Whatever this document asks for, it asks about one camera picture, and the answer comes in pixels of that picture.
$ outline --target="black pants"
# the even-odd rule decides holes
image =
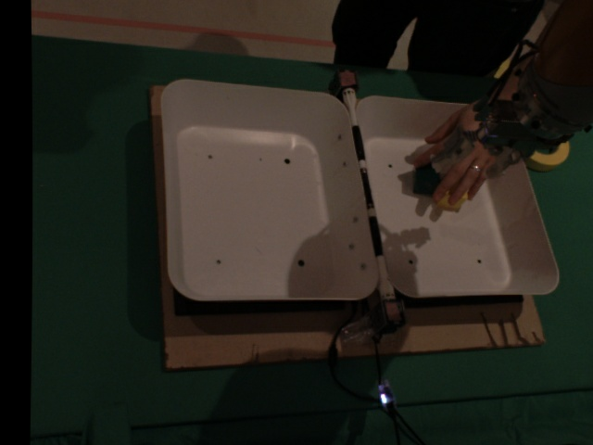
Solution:
[[[386,68],[416,19],[409,70],[485,76],[524,38],[544,0],[341,0],[332,32],[334,63]]]

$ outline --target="floor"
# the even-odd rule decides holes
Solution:
[[[32,34],[331,62],[339,0],[32,0]],[[547,0],[535,39],[561,0]],[[407,29],[389,68],[405,69]]]

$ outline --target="cardboard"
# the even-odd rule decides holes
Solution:
[[[327,359],[352,302],[196,303],[182,299],[167,272],[162,86],[150,90],[158,206],[158,238],[167,370]],[[384,355],[538,346],[545,338],[532,296],[405,299],[406,324],[384,336]],[[374,355],[369,339],[337,343],[341,357]]]

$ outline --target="white tray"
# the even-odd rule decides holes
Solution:
[[[334,97],[178,81],[161,99],[170,280],[189,299],[362,299],[378,269]],[[456,105],[368,97],[358,115],[390,277],[413,297],[542,294],[558,271],[523,165],[457,213],[412,194],[409,155]]]

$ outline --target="green tablecloth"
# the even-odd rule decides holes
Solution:
[[[194,78],[326,91],[334,70],[32,37],[32,442],[78,443],[86,430],[100,443],[121,421],[134,443],[393,442],[384,415],[337,388],[324,362],[162,367],[149,87]],[[360,96],[455,102],[491,84],[359,77]],[[536,299],[546,344],[384,358],[400,410],[428,443],[593,443],[592,136],[576,136],[553,172],[531,174],[561,272],[556,291]],[[339,367],[373,392],[374,359]]]

